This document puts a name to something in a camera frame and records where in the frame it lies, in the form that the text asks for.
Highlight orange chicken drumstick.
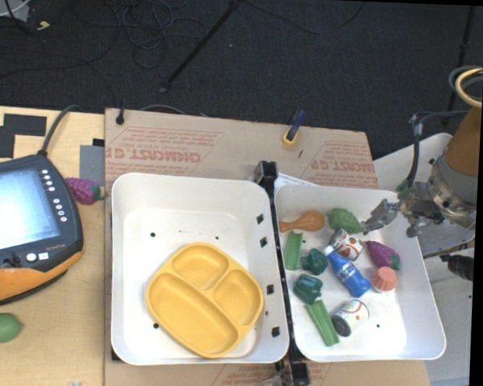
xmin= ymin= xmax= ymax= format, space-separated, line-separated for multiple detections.
xmin=277 ymin=208 xmax=327 ymax=236

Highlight green grapes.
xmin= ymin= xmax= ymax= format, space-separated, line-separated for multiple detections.
xmin=326 ymin=207 xmax=365 ymax=235

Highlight white plastic tray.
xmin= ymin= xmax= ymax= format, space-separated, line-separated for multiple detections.
xmin=102 ymin=171 xmax=299 ymax=374
xmin=264 ymin=183 xmax=456 ymax=370

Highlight green lime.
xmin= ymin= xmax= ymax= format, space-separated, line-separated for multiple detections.
xmin=0 ymin=312 xmax=25 ymax=346

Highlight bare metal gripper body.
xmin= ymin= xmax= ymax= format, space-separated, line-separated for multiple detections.
xmin=398 ymin=180 xmax=479 ymax=230

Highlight green broccoli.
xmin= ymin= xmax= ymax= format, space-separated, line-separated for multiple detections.
xmin=299 ymin=247 xmax=330 ymax=277

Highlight blue bottle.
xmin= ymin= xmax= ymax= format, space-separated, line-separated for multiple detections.
xmin=319 ymin=244 xmax=374 ymax=300

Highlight white can red print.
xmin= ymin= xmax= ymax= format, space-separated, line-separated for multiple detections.
xmin=327 ymin=226 xmax=365 ymax=262

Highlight long green celery stick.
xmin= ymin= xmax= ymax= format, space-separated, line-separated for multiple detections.
xmin=302 ymin=298 xmax=344 ymax=348

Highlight white paper sheet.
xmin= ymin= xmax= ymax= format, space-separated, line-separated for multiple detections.
xmin=274 ymin=172 xmax=321 ymax=189

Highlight purple grapes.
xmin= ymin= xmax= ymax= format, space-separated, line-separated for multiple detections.
xmin=364 ymin=240 xmax=403 ymax=272
xmin=62 ymin=176 xmax=106 ymax=208

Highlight brown cardboard board red print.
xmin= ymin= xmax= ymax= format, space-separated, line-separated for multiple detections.
xmin=90 ymin=106 xmax=448 ymax=386

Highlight black cylinder on white bracket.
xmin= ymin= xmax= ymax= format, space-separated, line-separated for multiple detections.
xmin=438 ymin=251 xmax=476 ymax=283

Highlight thin black rod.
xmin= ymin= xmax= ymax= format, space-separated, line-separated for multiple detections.
xmin=255 ymin=176 xmax=311 ymax=367

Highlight yellow divided plate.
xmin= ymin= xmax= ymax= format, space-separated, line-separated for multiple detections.
xmin=142 ymin=239 xmax=268 ymax=363

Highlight short green celery stick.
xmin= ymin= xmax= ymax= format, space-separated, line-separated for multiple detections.
xmin=282 ymin=229 xmax=305 ymax=272

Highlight black block with wires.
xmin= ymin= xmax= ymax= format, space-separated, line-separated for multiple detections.
xmin=252 ymin=160 xmax=280 ymax=188
xmin=273 ymin=358 xmax=313 ymax=386

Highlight dark green bell pepper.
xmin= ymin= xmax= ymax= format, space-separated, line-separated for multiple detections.
xmin=291 ymin=272 xmax=324 ymax=306

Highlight white can orange yellow print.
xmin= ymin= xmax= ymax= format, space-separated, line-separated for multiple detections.
xmin=328 ymin=297 xmax=372 ymax=339

